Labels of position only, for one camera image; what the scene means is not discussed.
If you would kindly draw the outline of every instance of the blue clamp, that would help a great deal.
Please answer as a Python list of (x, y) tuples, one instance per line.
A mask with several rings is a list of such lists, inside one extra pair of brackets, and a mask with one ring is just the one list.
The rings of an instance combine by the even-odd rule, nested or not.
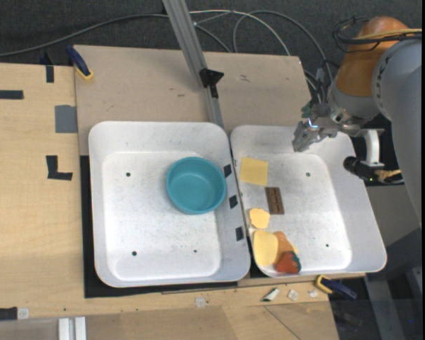
[(317, 277), (315, 285), (327, 294), (338, 293), (349, 300), (355, 300), (357, 298), (357, 293), (352, 291), (352, 289), (323, 275)]
[(73, 63), (76, 65), (76, 71), (80, 74), (80, 76), (85, 79), (89, 80), (93, 78), (93, 71), (90, 70), (84, 61), (84, 59), (81, 57), (81, 55), (72, 47), (72, 45), (68, 45), (66, 48), (66, 54), (68, 54), (69, 58), (73, 61)]

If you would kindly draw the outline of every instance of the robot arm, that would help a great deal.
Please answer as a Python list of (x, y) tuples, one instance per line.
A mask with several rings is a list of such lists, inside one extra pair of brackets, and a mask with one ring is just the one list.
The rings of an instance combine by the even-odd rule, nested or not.
[[(355, 23), (358, 19), (341, 23)], [(346, 158), (344, 166), (366, 180), (387, 183), (379, 162), (378, 135), (365, 125), (382, 113), (392, 123), (392, 138), (399, 168), (414, 209), (421, 220), (421, 30), (408, 29), (389, 17), (369, 20), (350, 44), (322, 102), (304, 111), (298, 123), (293, 148), (301, 152), (326, 137), (344, 132), (365, 137), (367, 158)]]

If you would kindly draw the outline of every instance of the yellow square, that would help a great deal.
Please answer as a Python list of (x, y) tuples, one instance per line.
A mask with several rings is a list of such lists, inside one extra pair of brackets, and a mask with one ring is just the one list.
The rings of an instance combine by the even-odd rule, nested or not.
[(268, 183), (268, 162), (264, 160), (243, 157), (239, 180), (256, 185), (266, 186)]

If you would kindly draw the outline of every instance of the white tray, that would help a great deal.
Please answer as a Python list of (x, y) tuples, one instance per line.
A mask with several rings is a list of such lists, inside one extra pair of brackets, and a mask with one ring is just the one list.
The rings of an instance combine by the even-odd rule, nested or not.
[[(247, 274), (250, 254), (229, 143), (212, 123), (102, 122), (91, 129), (94, 259), (104, 283), (227, 282)], [(227, 197), (213, 212), (183, 214), (166, 193), (169, 167), (189, 156), (231, 168)]]
[[(379, 271), (386, 251), (365, 185), (342, 164), (355, 156), (351, 139), (339, 133), (294, 152), (294, 132), (295, 127), (245, 125), (231, 135), (238, 177), (243, 157), (268, 162), (267, 186), (280, 188), (285, 214), (272, 215), (265, 230), (283, 231), (302, 266), (297, 275), (279, 273), (273, 265), (259, 268), (270, 277)], [(238, 185), (252, 238), (249, 211), (269, 211), (265, 187)]]

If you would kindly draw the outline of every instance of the blue bowl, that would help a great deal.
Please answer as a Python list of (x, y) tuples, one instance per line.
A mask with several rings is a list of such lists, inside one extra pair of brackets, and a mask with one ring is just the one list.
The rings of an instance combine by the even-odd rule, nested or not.
[(171, 202), (186, 214), (208, 213), (227, 195), (224, 174), (200, 157), (185, 157), (171, 165), (166, 189)]

